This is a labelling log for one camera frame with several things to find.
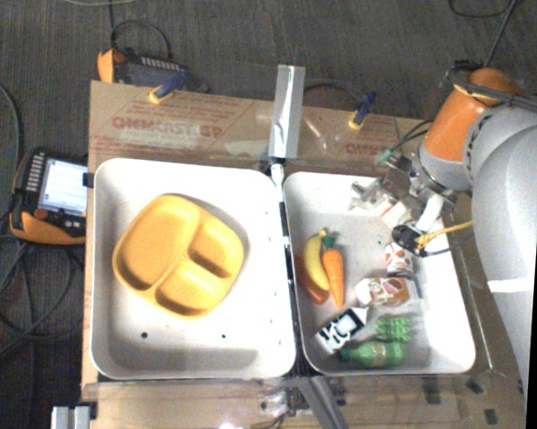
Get brown and white packet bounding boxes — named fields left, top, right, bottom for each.
left=352, top=272, right=424, bottom=311

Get brown cardboard board red print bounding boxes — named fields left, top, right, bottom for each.
left=66, top=80, right=515, bottom=429

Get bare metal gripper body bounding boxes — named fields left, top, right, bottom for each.
left=381, top=153, right=459, bottom=209

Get green grapes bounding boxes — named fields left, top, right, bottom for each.
left=372, top=313, right=414, bottom=345

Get yellow banana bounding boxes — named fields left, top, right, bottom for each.
left=300, top=227, right=335, bottom=292

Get orange carrot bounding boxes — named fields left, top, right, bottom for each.
left=317, top=234, right=350, bottom=310

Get black cylinder on white bracket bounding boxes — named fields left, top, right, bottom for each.
left=389, top=189, right=455, bottom=260

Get yellow divided plate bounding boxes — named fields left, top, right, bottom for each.
left=108, top=189, right=252, bottom=323

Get black block with thin wires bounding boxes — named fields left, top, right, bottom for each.
left=281, top=383, right=306, bottom=417

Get white plastic tray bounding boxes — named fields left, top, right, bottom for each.
left=79, top=155, right=310, bottom=393
left=268, top=169, right=489, bottom=388

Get black and white carton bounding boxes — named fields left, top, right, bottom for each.
left=313, top=305, right=370, bottom=357

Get white can with orange print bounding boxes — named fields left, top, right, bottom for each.
left=381, top=241, right=418, bottom=278

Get red sausage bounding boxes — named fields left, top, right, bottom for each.
left=290, top=254, right=333, bottom=306

